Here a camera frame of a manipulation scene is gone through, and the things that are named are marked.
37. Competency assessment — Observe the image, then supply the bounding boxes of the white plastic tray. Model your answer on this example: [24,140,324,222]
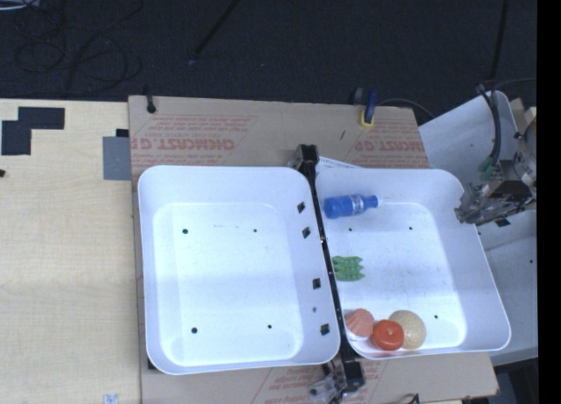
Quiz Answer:
[314,167,513,360]
[137,164,342,376]

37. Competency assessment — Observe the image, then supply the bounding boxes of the red tomato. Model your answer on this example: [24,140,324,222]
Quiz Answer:
[372,318,406,352]

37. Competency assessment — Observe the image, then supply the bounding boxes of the beige round bun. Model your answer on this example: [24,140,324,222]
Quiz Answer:
[387,308,428,351]

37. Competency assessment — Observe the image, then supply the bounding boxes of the black block with thin wires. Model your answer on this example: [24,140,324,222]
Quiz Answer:
[288,143,320,172]
[340,359,367,393]

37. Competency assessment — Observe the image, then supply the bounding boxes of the blue plastic bottle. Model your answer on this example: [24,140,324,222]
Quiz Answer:
[323,194,383,221]

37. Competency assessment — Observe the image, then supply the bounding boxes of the thin black rod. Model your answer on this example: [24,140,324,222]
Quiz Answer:
[305,159,354,365]

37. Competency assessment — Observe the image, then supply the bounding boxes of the brown cardboard board red print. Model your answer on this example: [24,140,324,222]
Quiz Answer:
[126,95,501,404]

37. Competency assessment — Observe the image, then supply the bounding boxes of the pink scallop shell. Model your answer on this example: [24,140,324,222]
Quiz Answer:
[344,308,376,343]

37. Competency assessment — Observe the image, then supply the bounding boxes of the green pea pods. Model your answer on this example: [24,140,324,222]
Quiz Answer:
[330,255,366,283]

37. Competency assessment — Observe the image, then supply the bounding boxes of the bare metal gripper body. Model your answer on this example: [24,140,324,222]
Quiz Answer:
[479,158,538,225]

